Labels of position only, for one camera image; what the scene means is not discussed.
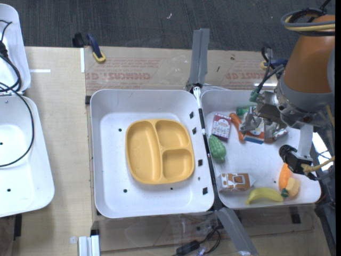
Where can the orange sausage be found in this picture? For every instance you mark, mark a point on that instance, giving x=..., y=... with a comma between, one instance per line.
x=235, y=120

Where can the orange carrot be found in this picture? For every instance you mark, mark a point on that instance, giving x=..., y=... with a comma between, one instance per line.
x=284, y=176

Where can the white plastic tray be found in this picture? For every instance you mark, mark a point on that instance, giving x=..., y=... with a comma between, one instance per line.
x=21, y=169
x=12, y=49
x=255, y=161
x=112, y=153

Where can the red and white packet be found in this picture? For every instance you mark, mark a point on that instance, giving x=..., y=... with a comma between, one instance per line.
x=221, y=125

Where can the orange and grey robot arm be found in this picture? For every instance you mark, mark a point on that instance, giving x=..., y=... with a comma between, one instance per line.
x=306, y=68

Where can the brown cardboard board red print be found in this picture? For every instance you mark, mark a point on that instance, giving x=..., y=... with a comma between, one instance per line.
x=160, y=68

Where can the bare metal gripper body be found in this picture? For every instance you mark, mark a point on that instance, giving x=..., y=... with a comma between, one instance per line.
x=267, y=105

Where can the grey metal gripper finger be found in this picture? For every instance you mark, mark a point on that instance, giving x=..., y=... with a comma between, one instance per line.
x=256, y=123
x=246, y=121

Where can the pale yellow bread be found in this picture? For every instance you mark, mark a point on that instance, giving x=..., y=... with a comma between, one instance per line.
x=293, y=187

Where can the yellow banana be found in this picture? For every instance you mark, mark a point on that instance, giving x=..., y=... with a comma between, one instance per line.
x=265, y=195

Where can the yellow divided plate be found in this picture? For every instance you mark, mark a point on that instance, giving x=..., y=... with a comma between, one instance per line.
x=145, y=151

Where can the white orange and blue carton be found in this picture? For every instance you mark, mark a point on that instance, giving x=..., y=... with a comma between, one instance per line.
x=255, y=137

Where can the brown and white carton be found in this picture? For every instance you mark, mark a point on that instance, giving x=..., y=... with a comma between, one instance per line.
x=235, y=182

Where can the green bottle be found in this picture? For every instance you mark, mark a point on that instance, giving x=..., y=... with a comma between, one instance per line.
x=242, y=111

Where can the silver foil packet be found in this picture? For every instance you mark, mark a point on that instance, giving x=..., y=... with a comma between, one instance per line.
x=275, y=132

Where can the green grapes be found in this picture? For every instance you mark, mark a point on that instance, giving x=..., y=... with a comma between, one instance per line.
x=217, y=148

